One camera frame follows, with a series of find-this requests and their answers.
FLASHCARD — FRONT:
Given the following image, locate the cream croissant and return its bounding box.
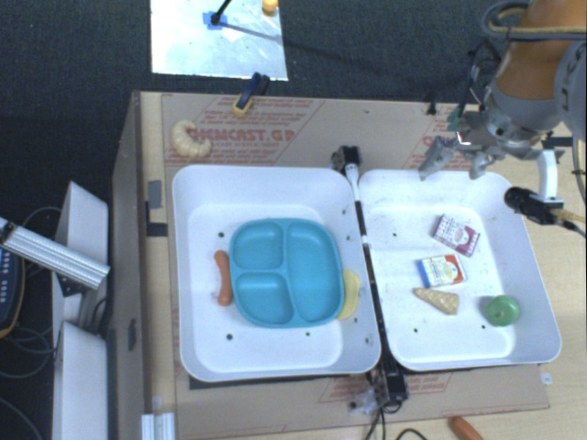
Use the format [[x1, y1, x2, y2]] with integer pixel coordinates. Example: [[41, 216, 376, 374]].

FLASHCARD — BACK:
[[171, 118, 214, 157]]

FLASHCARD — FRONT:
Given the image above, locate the purple and white carton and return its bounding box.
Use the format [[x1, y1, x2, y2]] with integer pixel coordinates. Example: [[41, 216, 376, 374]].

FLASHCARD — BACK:
[[430, 213, 482, 259]]

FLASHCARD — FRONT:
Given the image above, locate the thin black and white rod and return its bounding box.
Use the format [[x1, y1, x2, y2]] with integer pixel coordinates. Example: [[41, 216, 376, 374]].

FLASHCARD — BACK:
[[345, 162, 401, 384]]

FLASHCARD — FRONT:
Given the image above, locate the green doughnut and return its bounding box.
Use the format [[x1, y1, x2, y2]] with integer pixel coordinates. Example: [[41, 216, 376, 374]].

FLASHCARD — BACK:
[[484, 293, 522, 327]]

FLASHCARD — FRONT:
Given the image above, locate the black block with thin wires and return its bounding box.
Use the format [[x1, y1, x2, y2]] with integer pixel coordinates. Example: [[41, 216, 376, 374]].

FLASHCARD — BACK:
[[374, 368, 410, 408], [331, 145, 364, 171]]

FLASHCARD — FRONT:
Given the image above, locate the beige pizza slice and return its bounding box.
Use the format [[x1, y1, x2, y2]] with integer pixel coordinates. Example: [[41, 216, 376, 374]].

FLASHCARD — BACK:
[[412, 286, 461, 317]]

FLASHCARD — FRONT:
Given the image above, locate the black cylinder on white bracket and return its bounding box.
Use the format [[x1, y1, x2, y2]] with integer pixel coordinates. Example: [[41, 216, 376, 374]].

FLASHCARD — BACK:
[[504, 146, 568, 226]]

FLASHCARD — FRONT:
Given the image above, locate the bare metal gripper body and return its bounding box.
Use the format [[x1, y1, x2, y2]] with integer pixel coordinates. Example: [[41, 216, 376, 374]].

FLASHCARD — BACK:
[[452, 115, 550, 162]]

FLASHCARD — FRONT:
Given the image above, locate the white plastic tray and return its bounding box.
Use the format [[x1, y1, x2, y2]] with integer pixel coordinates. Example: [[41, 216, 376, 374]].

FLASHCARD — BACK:
[[357, 168, 563, 373], [171, 163, 383, 383]]

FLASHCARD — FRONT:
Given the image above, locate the yellow banana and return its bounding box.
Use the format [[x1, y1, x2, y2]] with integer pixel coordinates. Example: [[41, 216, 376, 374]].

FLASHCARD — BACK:
[[338, 269, 362, 322]]

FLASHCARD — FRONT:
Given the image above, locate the blue and orange carton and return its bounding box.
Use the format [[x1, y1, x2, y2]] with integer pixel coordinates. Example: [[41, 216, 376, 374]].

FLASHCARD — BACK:
[[415, 253, 468, 290]]

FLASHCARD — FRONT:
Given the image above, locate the brown cardboard board red print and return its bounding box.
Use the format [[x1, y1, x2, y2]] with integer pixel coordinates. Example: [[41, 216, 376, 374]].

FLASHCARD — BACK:
[[159, 91, 551, 431]]

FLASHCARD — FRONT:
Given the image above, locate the blue divided plate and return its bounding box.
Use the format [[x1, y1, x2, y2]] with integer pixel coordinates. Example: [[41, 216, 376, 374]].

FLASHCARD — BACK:
[[227, 217, 346, 330]]

